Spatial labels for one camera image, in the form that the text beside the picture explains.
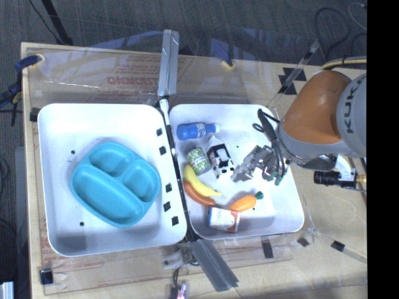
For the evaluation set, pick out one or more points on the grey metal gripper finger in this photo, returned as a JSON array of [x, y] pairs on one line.
[[238, 174], [251, 173]]

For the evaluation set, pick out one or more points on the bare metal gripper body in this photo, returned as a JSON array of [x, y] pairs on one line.
[[260, 156]]

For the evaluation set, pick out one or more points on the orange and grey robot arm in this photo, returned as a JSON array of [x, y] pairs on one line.
[[315, 111]]

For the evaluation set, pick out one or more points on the black and white milk carton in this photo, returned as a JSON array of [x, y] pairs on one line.
[[222, 160]]

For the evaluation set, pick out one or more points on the orange carrot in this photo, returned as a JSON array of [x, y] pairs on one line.
[[244, 203]]

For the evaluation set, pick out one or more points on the green and white can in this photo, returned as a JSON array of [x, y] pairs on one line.
[[198, 160]]

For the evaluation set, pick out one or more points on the yellow banana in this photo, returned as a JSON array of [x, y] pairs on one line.
[[196, 182]]

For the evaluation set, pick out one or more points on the orange-brown sausage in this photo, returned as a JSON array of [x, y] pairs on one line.
[[199, 198]]

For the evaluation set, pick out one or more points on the white and orange carton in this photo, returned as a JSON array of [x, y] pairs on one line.
[[224, 219]]

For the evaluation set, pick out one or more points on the white plastic tray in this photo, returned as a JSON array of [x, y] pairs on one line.
[[62, 182], [280, 210]]

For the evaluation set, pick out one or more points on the blue plastic bottle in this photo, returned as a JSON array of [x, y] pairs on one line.
[[191, 131]]

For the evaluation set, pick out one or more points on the blue divided plate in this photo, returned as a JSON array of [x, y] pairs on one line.
[[109, 192]]

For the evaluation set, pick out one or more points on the brown cardboard board red print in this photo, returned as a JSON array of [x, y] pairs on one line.
[[131, 73]]

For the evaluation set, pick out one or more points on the black cylinder on white bracket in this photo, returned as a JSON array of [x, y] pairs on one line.
[[327, 177]]

